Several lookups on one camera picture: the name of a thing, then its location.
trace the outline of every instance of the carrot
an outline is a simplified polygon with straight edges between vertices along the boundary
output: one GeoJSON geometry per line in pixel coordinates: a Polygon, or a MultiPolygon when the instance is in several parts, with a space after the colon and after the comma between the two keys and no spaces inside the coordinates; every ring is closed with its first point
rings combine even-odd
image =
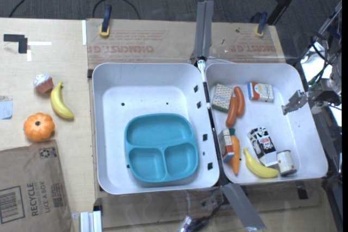
{"type": "Polygon", "coordinates": [[[244,95],[243,95],[243,92],[239,86],[236,86],[233,89],[233,92],[238,99],[237,116],[241,116],[244,112],[244,107],[245,107],[244,95]]]}
{"type": "Polygon", "coordinates": [[[238,99],[237,97],[231,97],[229,101],[229,109],[226,119],[226,126],[228,128],[232,127],[237,116],[238,99]]]}
{"type": "Polygon", "coordinates": [[[229,134],[231,136],[232,147],[234,152],[234,156],[230,159],[229,163],[232,166],[234,174],[237,175],[239,172],[240,144],[239,139],[234,135],[233,128],[229,129],[229,134]]]}

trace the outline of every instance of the small box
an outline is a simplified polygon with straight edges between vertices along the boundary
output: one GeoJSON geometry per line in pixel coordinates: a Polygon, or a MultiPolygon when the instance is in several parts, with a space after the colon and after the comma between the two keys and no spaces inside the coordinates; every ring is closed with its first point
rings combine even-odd
{"type": "Polygon", "coordinates": [[[222,84],[217,84],[213,97],[212,108],[223,112],[228,112],[232,92],[232,88],[226,87],[222,84]]]}
{"type": "Polygon", "coordinates": [[[249,82],[248,83],[249,99],[255,99],[264,102],[273,102],[273,86],[270,84],[249,82]]]}
{"type": "Polygon", "coordinates": [[[277,164],[277,152],[265,127],[252,129],[248,133],[257,158],[264,166],[277,164]]]}
{"type": "Polygon", "coordinates": [[[233,145],[228,129],[223,129],[218,135],[220,152],[223,162],[228,162],[233,156],[233,145]]]}

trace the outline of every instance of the white can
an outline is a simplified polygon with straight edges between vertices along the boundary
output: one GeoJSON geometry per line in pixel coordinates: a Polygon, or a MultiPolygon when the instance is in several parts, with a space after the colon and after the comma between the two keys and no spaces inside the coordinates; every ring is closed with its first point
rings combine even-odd
{"type": "Polygon", "coordinates": [[[277,162],[281,176],[294,174],[297,171],[290,150],[277,152],[277,162]]]}

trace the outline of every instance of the cupcake frosting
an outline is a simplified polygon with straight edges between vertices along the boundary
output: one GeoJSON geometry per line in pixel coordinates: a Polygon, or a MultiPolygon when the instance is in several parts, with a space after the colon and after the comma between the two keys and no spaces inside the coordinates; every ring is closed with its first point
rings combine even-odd
{"type": "Polygon", "coordinates": [[[35,77],[33,84],[34,84],[34,86],[38,86],[38,85],[44,83],[49,78],[50,78],[50,76],[47,73],[38,74],[35,77]]]}

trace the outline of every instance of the yellow banana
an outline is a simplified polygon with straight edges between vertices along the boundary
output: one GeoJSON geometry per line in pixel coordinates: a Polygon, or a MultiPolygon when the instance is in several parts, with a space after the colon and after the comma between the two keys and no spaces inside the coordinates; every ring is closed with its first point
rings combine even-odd
{"type": "Polygon", "coordinates": [[[279,174],[279,171],[266,167],[260,164],[247,150],[247,148],[243,148],[243,152],[245,154],[245,164],[246,167],[261,178],[274,178],[279,174]]]}
{"type": "Polygon", "coordinates": [[[61,96],[61,86],[63,82],[60,81],[58,85],[53,88],[51,92],[51,103],[54,111],[62,118],[73,119],[74,113],[64,104],[61,96]]]}

